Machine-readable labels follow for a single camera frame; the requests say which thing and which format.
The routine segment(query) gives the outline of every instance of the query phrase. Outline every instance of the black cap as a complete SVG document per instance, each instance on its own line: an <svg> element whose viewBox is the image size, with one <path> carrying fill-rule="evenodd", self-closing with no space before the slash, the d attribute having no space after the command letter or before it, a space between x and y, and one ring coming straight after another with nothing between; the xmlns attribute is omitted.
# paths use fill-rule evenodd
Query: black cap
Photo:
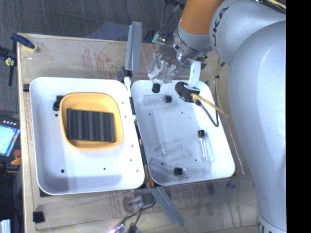
<svg viewBox="0 0 311 233"><path fill-rule="evenodd" d="M159 83L154 83L153 86L152 86L152 92L153 93L159 93L160 92L160 84Z"/></svg>
<svg viewBox="0 0 311 233"><path fill-rule="evenodd" d="M199 137L205 136L205 131L204 130L199 130L198 131L198 135L199 135Z"/></svg>
<svg viewBox="0 0 311 233"><path fill-rule="evenodd" d="M166 103L170 103L170 102L172 102L172 97L171 96L165 96L165 102Z"/></svg>
<svg viewBox="0 0 311 233"><path fill-rule="evenodd" d="M182 175L183 174L183 169L181 167L175 167L174 168L174 174L175 175Z"/></svg>

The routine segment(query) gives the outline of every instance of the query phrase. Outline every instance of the screen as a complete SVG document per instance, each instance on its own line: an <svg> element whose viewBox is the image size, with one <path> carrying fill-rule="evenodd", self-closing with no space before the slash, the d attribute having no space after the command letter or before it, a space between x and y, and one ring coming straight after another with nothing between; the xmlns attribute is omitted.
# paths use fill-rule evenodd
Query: screen
<svg viewBox="0 0 311 233"><path fill-rule="evenodd" d="M0 155L9 156L17 140L20 129L0 125Z"/></svg>

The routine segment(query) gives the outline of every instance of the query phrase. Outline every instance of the clamp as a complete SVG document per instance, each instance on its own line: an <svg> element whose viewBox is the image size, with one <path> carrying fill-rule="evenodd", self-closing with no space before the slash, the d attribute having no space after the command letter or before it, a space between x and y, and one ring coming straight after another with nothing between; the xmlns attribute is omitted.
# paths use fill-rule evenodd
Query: clamp
<svg viewBox="0 0 311 233"><path fill-rule="evenodd" d="M27 38L12 33L11 40L13 41L12 49L0 47L0 59L5 61L5 64L10 67L9 86L12 86L14 67L17 66L16 46L17 42L23 45L25 50L35 51L37 45L29 41Z"/></svg>

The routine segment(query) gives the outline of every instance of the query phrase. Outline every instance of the white tray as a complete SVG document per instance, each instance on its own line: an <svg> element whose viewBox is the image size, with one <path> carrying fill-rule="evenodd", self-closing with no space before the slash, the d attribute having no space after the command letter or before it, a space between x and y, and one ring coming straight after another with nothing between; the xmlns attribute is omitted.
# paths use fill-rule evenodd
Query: white tray
<svg viewBox="0 0 311 233"><path fill-rule="evenodd" d="M235 171L235 164L221 121L216 128L201 107L179 98L175 91L177 82L161 86L159 94L172 97L171 103L161 106L142 104L144 95L153 94L151 81L136 81L132 85L139 131L153 180L159 185L174 185L230 177ZM200 96L214 103L210 89L205 83L199 82L198 88ZM216 121L215 110L202 103ZM207 133L214 159L211 162L203 162L200 159L198 130L205 130ZM160 144L172 142L178 143L185 154L170 157L155 155L155 149ZM175 167L187 169L188 175L173 175Z"/></svg>
<svg viewBox="0 0 311 233"><path fill-rule="evenodd" d="M64 140L60 116L52 109L58 95L100 92L117 103L123 140L111 149L75 150ZM124 84L115 80L39 77L30 85L39 187L50 195L136 189L144 169L132 110Z"/></svg>

